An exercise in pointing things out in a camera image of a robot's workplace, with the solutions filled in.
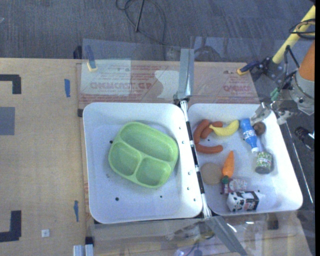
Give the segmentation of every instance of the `yellow banana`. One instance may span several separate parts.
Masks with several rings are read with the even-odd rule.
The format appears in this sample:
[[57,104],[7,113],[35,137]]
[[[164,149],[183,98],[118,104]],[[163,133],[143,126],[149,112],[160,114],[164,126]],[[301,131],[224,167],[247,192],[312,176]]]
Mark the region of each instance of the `yellow banana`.
[[218,136],[230,136],[234,134],[239,128],[239,120],[232,121],[226,127],[214,127],[212,124],[209,125],[216,135]]

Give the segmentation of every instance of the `yellow tube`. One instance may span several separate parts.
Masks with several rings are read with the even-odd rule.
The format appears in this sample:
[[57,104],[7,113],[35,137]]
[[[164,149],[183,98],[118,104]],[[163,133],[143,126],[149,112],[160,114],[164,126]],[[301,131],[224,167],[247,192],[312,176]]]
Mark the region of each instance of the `yellow tube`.
[[[301,21],[303,22],[303,21],[315,19],[315,18],[316,18],[316,6],[313,5]],[[299,31],[305,32],[309,26],[310,25],[304,25],[300,28]],[[281,48],[277,51],[277,53],[272,57],[273,63],[279,64],[284,58],[284,53],[285,53],[286,47],[290,46],[292,48],[295,45],[295,43],[299,40],[299,38],[300,37],[298,34],[292,33],[288,37],[288,39],[284,42],[284,44],[281,46]]]

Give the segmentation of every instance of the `purple object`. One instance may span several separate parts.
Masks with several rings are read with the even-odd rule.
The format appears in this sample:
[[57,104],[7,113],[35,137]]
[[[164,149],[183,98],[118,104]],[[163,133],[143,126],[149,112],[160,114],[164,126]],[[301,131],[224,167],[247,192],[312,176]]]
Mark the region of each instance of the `purple object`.
[[250,119],[245,118],[240,121],[240,127],[243,132],[243,139],[251,146],[251,152],[258,152],[257,135],[255,129],[250,124]]

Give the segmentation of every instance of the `green can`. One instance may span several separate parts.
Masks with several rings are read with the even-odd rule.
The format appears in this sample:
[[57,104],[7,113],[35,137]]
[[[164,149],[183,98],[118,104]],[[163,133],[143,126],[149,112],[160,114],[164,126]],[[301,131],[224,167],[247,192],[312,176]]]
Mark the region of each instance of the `green can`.
[[255,171],[258,174],[269,174],[273,170],[273,157],[267,151],[261,151],[257,154]]

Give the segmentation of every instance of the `gray floor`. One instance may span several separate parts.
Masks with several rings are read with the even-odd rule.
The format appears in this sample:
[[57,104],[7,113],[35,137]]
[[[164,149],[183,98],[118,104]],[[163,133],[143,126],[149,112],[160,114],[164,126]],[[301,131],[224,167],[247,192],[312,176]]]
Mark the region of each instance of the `gray floor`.
[[[141,0],[133,0],[127,9],[134,22],[140,4]],[[85,39],[155,45],[158,40],[168,46],[190,47],[191,38],[204,37],[228,39],[226,55],[218,56],[222,61],[262,61],[275,53],[312,5],[310,0],[146,0],[141,32],[135,32],[114,0],[1,0],[0,58],[72,59]],[[299,61],[310,45],[309,40],[300,41],[295,46]],[[259,93],[264,96],[268,90],[262,88]],[[314,211],[315,155],[293,134],[298,126],[312,132],[314,115],[300,113],[288,124],[289,130],[282,128],[282,132],[304,195],[301,210]],[[314,214],[302,215],[306,231],[314,232]],[[307,238],[314,252],[314,237]]]

